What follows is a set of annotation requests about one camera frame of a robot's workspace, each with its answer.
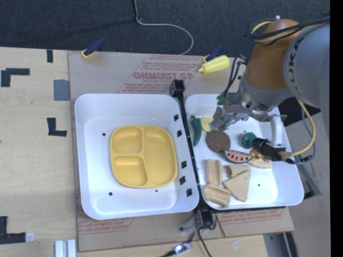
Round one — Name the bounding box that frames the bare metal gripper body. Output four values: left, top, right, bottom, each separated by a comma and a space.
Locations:
221, 91, 273, 118

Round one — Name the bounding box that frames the white plastic tray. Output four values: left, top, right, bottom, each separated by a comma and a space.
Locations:
74, 93, 200, 221
184, 94, 305, 210

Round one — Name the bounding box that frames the black cylinder on white bracket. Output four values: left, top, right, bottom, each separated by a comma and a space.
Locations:
251, 115, 287, 162

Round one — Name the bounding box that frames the yellow lemon slice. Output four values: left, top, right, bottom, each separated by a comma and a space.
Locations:
200, 117, 215, 133

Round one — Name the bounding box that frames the thin black rod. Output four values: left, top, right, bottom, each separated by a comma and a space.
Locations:
177, 91, 208, 216

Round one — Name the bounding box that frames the pizza slice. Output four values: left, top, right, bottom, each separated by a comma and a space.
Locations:
248, 148, 273, 170

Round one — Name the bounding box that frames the red watermelon slice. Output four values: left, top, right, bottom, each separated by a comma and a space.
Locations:
223, 149, 254, 164

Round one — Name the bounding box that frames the green chili pepper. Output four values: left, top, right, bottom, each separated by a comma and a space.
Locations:
189, 115, 202, 147

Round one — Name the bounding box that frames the round brown biscuit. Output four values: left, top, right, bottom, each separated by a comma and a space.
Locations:
205, 131, 232, 154

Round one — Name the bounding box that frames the yellow divided plate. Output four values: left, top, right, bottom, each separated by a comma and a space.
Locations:
109, 125, 178, 189

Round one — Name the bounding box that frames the large triangular bread slice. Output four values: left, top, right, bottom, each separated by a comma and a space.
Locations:
222, 169, 252, 202

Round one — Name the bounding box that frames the brown cardboard board, red print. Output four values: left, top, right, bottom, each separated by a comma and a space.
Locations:
68, 51, 295, 253

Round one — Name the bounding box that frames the black block with thin wires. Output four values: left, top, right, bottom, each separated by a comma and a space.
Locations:
197, 209, 215, 229
170, 79, 186, 98

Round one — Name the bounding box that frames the beige bread roll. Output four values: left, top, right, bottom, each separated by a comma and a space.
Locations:
203, 184, 232, 207
205, 158, 223, 186

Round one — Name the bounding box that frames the yellow squeeze bottle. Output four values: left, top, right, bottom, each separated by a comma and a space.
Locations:
197, 55, 230, 75

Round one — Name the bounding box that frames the dark green broccoli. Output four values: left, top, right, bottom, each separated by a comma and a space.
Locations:
241, 132, 257, 149

